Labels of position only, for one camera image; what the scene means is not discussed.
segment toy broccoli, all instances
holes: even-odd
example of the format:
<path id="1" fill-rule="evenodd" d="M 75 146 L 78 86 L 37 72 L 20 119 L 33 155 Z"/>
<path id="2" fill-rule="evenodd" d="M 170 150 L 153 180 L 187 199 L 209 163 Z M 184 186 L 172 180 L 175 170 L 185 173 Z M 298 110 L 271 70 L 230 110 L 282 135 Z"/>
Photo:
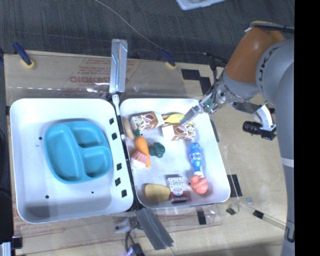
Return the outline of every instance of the toy broccoli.
<path id="1" fill-rule="evenodd" d="M 149 148 L 150 156 L 156 156 L 157 158 L 162 158 L 166 149 L 164 145 L 159 142 L 153 143 L 153 146 Z"/>

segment pink toy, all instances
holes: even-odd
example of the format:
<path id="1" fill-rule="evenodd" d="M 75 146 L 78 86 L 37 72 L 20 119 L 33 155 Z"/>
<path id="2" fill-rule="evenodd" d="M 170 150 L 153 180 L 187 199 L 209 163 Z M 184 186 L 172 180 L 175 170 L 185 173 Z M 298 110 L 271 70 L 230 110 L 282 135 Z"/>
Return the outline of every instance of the pink toy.
<path id="1" fill-rule="evenodd" d="M 144 168 L 147 164 L 147 156 L 138 150 L 131 156 L 131 166 L 137 169 Z"/>
<path id="2" fill-rule="evenodd" d="M 207 178 L 200 177 L 199 175 L 193 175 L 191 177 L 191 185 L 190 187 L 197 194 L 204 194 L 208 190 Z"/>

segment blue plastic bottle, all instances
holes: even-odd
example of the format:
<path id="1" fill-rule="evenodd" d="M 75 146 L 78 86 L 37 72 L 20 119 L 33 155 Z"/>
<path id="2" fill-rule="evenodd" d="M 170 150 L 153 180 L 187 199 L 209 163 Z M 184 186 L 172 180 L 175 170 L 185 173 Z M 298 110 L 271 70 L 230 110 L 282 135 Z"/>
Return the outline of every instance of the blue plastic bottle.
<path id="1" fill-rule="evenodd" d="M 201 148 L 199 143 L 194 142 L 189 146 L 189 157 L 190 157 L 191 165 L 194 168 L 194 175 L 203 177 L 204 174 L 201 171 L 202 154 L 201 154 Z"/>

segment blue divided plate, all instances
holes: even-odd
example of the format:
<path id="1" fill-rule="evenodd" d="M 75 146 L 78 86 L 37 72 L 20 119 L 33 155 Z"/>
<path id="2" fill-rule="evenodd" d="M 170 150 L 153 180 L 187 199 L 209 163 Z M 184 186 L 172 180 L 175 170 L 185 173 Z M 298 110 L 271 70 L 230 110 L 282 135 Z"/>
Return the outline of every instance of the blue divided plate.
<path id="1" fill-rule="evenodd" d="M 99 178 L 113 166 L 105 134 L 89 121 L 51 126 L 44 134 L 43 144 L 53 175 L 63 183 L 82 183 Z"/>

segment toy carrot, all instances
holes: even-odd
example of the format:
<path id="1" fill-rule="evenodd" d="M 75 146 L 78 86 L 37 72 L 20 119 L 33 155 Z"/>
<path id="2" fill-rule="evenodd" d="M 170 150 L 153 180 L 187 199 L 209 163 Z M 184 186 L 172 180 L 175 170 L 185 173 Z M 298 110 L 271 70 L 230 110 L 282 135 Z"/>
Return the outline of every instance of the toy carrot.
<path id="1" fill-rule="evenodd" d="M 146 167 L 150 168 L 151 167 L 151 163 L 150 163 L 150 154 L 149 154 L 149 148 L 148 148 L 148 144 L 147 141 L 144 137 L 142 137 L 140 135 L 140 131 L 138 129 L 134 130 L 134 135 L 136 135 L 136 139 L 135 139 L 135 146 L 136 149 L 141 152 L 142 154 L 145 154 L 147 159 L 146 159 Z"/>

